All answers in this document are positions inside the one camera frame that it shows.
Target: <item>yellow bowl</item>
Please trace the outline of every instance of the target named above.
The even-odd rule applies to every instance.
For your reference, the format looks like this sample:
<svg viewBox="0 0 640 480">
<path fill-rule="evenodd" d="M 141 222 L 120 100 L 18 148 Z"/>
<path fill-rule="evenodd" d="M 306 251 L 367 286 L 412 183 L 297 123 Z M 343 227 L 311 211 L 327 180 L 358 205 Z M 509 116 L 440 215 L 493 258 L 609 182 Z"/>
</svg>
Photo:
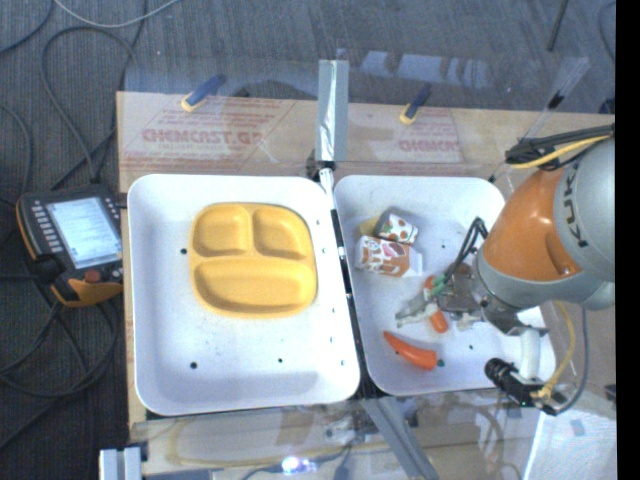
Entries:
<svg viewBox="0 0 640 480">
<path fill-rule="evenodd" d="M 237 317 L 281 317 L 311 304 L 317 272 L 311 234 L 288 208 L 219 203 L 194 219 L 191 285 L 209 310 Z"/>
</svg>

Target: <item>dark gray carpet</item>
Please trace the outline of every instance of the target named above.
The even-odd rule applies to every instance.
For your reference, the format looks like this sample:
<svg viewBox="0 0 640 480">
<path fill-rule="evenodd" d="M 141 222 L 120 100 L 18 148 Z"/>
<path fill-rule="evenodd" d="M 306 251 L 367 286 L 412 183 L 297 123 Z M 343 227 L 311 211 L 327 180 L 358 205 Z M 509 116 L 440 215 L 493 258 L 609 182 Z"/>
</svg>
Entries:
<svg viewBox="0 0 640 480">
<path fill-rule="evenodd" d="M 145 0 L 61 1 L 103 23 L 130 20 L 145 9 Z M 147 9 L 167 1 L 147 0 Z M 434 106 L 534 111 L 586 59 L 588 71 L 559 110 L 598 112 L 615 90 L 615 0 L 569 0 L 548 51 L 561 1 L 186 0 L 107 35 L 56 6 L 37 29 L 50 0 L 0 0 L 0 104 L 9 109 L 0 110 L 0 273 L 24 271 L 21 244 L 9 235 L 15 228 L 10 203 L 23 188 L 72 187 L 90 178 L 86 165 L 63 178 L 83 155 L 45 82 L 90 148 L 110 137 L 118 87 L 182 93 L 223 72 L 230 83 L 220 94 L 312 99 L 318 60 L 333 58 L 351 63 L 354 102 L 404 104 L 430 81 Z M 121 41 L 135 38 L 134 64 Z M 11 112 L 32 138 L 26 185 L 29 148 Z M 100 179 L 117 190 L 115 141 L 98 158 L 105 151 Z M 0 282 L 3 368 L 28 350 L 47 306 L 32 282 Z M 109 311 L 120 314 L 122 301 Z M 64 310 L 12 378 L 37 390 L 67 389 L 82 375 L 69 336 L 89 367 L 108 350 L 108 326 L 97 308 Z M 97 451 L 127 442 L 122 338 L 97 384 L 56 400 L 50 410 L 47 404 L 0 385 L 0 443 L 10 439 L 0 449 L 0 477 L 96 478 Z"/>
</svg>

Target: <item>display screen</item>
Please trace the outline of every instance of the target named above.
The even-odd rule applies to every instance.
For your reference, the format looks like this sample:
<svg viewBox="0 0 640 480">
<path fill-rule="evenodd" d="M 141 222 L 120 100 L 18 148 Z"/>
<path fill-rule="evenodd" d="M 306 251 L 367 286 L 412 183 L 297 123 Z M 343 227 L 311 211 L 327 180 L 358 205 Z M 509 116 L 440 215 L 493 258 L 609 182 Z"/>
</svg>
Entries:
<svg viewBox="0 0 640 480">
<path fill-rule="evenodd" d="M 77 269 L 122 258 L 122 242 L 97 197 L 47 204 Z"/>
</svg>

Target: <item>yellow divided plate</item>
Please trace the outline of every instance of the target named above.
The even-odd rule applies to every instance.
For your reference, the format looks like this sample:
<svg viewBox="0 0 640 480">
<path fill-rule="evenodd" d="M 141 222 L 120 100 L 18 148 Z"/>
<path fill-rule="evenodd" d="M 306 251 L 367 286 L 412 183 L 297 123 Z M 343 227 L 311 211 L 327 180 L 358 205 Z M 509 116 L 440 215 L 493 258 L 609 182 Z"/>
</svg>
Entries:
<svg viewBox="0 0 640 480">
<path fill-rule="evenodd" d="M 220 203 L 191 227 L 191 285 L 208 309 L 238 317 L 290 316 L 316 296 L 309 228 L 281 206 Z"/>
</svg>

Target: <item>white tray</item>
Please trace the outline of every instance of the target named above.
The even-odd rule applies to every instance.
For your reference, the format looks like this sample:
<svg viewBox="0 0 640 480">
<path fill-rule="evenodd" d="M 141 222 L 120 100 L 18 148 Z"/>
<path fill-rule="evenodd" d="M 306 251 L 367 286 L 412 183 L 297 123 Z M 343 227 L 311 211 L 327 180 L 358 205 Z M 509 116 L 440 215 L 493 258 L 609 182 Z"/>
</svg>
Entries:
<svg viewBox="0 0 640 480">
<path fill-rule="evenodd" d="M 336 206 L 344 235 L 354 291 L 358 323 L 367 368 L 383 391 L 396 396 L 482 389 L 493 387 L 484 373 L 485 363 L 499 357 L 519 364 L 520 340 L 506 337 L 488 323 L 438 334 L 427 322 L 396 327 L 395 313 L 421 292 L 424 279 L 441 274 L 455 259 L 471 222 L 484 219 L 490 228 L 504 206 L 504 199 L 491 183 L 477 178 L 428 178 L 402 176 L 347 176 L 335 188 Z M 390 207 L 402 210 L 419 228 L 414 247 L 423 255 L 424 276 L 392 278 L 353 268 L 358 226 Z M 539 308 L 519 313 L 530 325 L 544 327 Z M 406 337 L 414 344 L 430 345 L 444 365 L 432 371 L 409 364 L 387 344 L 385 330 Z M 548 335 L 542 339 L 540 377 L 548 378 L 555 356 Z"/>
<path fill-rule="evenodd" d="M 237 319 L 205 309 L 192 292 L 194 217 L 220 202 L 277 204 L 309 226 L 318 290 L 301 313 Z M 135 382 L 165 415 L 333 403 L 357 389 L 360 370 L 326 195 L 295 177 L 162 175 L 128 196 Z"/>
</svg>

